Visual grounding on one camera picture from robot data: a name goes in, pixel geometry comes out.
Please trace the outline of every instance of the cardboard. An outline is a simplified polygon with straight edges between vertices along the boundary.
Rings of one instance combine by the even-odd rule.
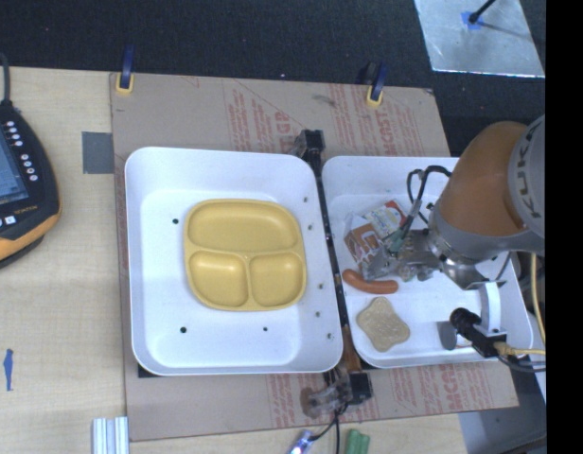
[[[449,156],[432,93],[384,88],[377,109],[367,86],[136,74],[130,94],[110,78],[127,414],[132,441],[323,425],[302,412],[301,392],[319,374],[156,377],[131,348],[123,169],[146,146],[288,152],[302,129],[323,130],[325,159],[345,155]],[[374,396],[342,417],[360,422],[517,405],[497,361],[371,370]]]

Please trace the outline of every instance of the green object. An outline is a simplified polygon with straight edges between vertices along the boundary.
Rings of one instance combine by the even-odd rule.
[[[358,430],[352,428],[348,431],[346,437],[346,453],[345,454],[367,454],[369,448],[369,436],[361,434]]]

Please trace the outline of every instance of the blue clamp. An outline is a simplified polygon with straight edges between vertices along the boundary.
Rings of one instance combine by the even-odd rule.
[[[369,90],[367,91],[367,106],[370,108],[378,108],[382,102],[382,89],[384,87],[384,80],[386,79],[387,72],[388,69],[386,64],[381,62],[378,72],[372,80],[372,85],[369,86]]]
[[[117,73],[116,90],[120,93],[129,94],[133,89],[133,44],[127,44],[123,51],[123,69]]]

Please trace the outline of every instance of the wooden table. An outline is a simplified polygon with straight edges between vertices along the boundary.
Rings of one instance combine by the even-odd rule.
[[[82,169],[82,133],[111,132],[109,73],[10,72],[11,99],[50,155],[63,209],[36,250],[0,270],[0,453],[87,454],[92,420],[126,415],[114,178]],[[341,452],[351,428],[371,437],[370,454],[466,453],[456,414],[342,424]],[[131,443],[130,452],[284,453],[298,434],[291,428]],[[333,452],[334,430],[310,449]]]

